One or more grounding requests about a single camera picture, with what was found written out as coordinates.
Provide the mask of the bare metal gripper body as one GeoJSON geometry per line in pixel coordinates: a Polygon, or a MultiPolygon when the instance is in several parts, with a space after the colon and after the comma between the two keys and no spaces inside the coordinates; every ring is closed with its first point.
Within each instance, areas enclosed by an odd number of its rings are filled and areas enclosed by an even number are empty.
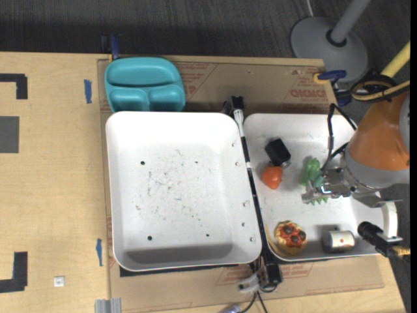
{"type": "Polygon", "coordinates": [[[345,168],[337,167],[323,172],[320,192],[329,198],[349,197],[358,192],[358,186],[345,168]]]}

